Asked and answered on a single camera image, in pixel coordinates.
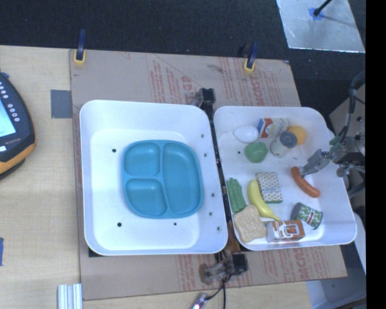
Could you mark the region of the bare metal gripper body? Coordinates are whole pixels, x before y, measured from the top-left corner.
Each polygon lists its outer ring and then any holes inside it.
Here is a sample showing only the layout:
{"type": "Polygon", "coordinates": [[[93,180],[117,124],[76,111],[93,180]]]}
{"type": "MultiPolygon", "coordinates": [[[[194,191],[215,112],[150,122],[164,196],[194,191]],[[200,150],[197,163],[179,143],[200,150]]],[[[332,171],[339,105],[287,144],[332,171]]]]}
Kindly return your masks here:
{"type": "Polygon", "coordinates": [[[365,146],[359,140],[344,140],[334,145],[331,158],[338,166],[337,176],[347,176],[353,170],[365,174],[365,146]]]}

